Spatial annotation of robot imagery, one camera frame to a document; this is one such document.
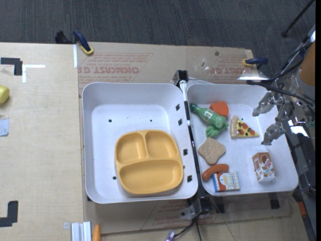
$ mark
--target bread slice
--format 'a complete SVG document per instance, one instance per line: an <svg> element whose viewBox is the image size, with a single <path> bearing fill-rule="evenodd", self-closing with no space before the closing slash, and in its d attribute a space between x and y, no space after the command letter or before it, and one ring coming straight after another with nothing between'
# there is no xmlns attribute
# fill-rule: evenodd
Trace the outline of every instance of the bread slice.
<svg viewBox="0 0 321 241"><path fill-rule="evenodd" d="M197 152L208 164L212 165L225 153L225 147L214 138L207 138Z"/></svg>

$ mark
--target pizza slice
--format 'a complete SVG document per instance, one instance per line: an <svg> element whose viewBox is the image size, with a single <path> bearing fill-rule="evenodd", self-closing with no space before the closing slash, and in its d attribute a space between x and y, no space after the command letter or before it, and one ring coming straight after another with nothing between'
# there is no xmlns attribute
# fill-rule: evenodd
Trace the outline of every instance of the pizza slice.
<svg viewBox="0 0 321 241"><path fill-rule="evenodd" d="M230 135L231 138L254 138L258 137L259 134L252 128L248 126L248 124L241 121L238 116L233 116L230 124Z"/></svg>

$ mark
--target small carton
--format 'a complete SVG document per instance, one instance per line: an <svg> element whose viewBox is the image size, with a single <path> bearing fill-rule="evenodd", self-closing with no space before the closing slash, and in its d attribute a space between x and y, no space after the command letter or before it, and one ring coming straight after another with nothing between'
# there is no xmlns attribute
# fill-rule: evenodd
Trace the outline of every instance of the small carton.
<svg viewBox="0 0 321 241"><path fill-rule="evenodd" d="M215 173L212 178L216 192L240 190L240 182L236 172Z"/></svg>
<svg viewBox="0 0 321 241"><path fill-rule="evenodd" d="M275 178L273 164L268 152L256 153L252 160L258 182L271 181Z"/></svg>

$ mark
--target yellow divided plate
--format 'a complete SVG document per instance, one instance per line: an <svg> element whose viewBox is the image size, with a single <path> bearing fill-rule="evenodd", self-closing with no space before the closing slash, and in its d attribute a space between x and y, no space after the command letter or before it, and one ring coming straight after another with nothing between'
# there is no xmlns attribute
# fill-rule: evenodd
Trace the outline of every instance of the yellow divided plate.
<svg viewBox="0 0 321 241"><path fill-rule="evenodd" d="M177 187L183 164L173 137L144 130L122 135L116 142L115 162L122 187L132 194L154 194Z"/></svg>

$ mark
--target green bottle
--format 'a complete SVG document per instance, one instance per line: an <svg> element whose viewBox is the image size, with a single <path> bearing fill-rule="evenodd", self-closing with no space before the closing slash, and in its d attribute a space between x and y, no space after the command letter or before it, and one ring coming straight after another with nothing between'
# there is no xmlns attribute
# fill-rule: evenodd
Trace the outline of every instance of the green bottle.
<svg viewBox="0 0 321 241"><path fill-rule="evenodd" d="M226 126L226 119L223 116L218 115L216 112L207 108L200 108L197 104L191 104L191 111L198 114L202 120L206 121L210 125L214 125L219 130Z"/></svg>

